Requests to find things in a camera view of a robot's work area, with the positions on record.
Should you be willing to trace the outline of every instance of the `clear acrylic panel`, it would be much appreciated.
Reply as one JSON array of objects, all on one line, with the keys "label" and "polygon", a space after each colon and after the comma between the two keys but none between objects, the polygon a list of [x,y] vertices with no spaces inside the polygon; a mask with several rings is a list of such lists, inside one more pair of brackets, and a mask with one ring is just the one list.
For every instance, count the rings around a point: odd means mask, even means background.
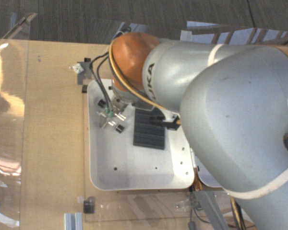
[{"label": "clear acrylic panel", "polygon": [[24,107],[30,22],[16,21],[0,39],[0,230],[19,229]]}]

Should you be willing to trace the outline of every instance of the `white stripe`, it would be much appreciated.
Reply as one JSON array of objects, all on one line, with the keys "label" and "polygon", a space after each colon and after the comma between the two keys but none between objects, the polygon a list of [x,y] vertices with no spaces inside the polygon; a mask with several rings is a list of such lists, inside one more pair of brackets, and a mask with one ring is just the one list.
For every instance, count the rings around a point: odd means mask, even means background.
[{"label": "white stripe", "polygon": [[253,191],[238,193],[232,192],[224,188],[224,191],[227,192],[230,196],[241,199],[254,199],[260,198],[262,196],[268,195],[269,193],[279,189],[288,181],[288,169],[282,172],[277,178],[269,182],[267,185]]},{"label": "white stripe", "polygon": [[223,46],[223,44],[217,44],[210,52],[208,57],[208,66],[211,66],[215,63],[216,52]]}]

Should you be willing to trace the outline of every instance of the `white tray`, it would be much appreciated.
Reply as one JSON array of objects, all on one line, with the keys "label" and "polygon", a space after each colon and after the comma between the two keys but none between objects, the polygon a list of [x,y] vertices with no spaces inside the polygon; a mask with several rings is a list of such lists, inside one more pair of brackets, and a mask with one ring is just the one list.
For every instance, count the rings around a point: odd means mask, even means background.
[{"label": "white tray", "polygon": [[[111,80],[103,80],[105,88]],[[183,189],[194,181],[190,146],[182,128],[165,131],[165,149],[133,145],[134,107],[129,105],[119,134],[110,125],[98,127],[97,103],[103,98],[95,81],[87,88],[90,137],[90,177],[95,187],[106,190]]]}]

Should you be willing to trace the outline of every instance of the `floor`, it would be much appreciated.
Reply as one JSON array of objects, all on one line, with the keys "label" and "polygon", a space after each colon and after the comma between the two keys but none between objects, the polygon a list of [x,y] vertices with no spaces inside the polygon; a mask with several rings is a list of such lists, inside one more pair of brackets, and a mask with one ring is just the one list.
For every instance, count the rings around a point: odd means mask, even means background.
[{"label": "floor", "polygon": [[0,37],[27,12],[41,41],[107,44],[122,22],[171,39],[188,20],[288,31],[288,0],[0,0]]}]

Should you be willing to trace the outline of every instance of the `gray robot arm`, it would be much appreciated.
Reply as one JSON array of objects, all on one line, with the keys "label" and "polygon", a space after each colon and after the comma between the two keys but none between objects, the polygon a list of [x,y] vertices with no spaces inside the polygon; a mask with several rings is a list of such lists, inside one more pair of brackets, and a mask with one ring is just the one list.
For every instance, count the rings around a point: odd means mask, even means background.
[{"label": "gray robot arm", "polygon": [[263,188],[236,198],[257,228],[288,230],[288,179],[264,191],[288,169],[288,57],[267,46],[169,41],[147,58],[143,82],[150,99],[180,113],[191,147],[223,188]]}]

